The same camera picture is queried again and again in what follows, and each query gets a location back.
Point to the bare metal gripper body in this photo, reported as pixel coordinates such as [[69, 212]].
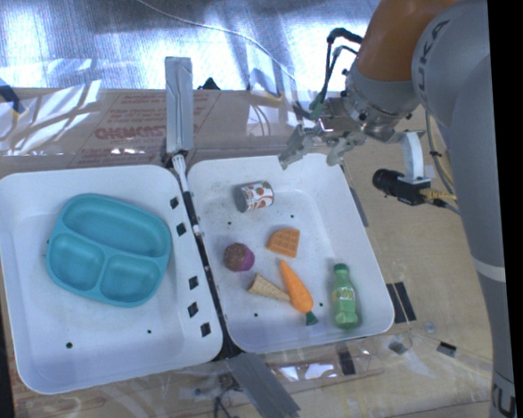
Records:
[[349, 117]]

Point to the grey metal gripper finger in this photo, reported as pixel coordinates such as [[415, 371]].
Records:
[[340, 150], [294, 150]]

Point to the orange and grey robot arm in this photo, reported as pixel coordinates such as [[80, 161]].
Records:
[[468, 100]]

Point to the small white and orange can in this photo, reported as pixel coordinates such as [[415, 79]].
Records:
[[256, 196]]

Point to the white plastic tray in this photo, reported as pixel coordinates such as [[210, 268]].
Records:
[[334, 225], [96, 340]]

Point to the orange toy waffle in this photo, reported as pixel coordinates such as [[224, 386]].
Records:
[[284, 242]]

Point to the brown and purple toy muffin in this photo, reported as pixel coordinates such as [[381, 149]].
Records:
[[237, 257]]

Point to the brown cardboard board, red print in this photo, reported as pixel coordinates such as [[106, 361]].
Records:
[[416, 255]]

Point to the orange toy carrot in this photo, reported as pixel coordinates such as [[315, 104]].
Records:
[[296, 290]]

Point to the beige toy ice cream cone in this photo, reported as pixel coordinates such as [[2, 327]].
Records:
[[266, 288]]

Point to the green plastic bottle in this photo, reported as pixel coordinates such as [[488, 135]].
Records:
[[344, 300]]

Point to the blue divided plate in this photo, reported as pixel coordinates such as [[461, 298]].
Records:
[[108, 250]]

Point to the black cylinder on white bracket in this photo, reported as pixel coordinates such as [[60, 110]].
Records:
[[403, 187]]

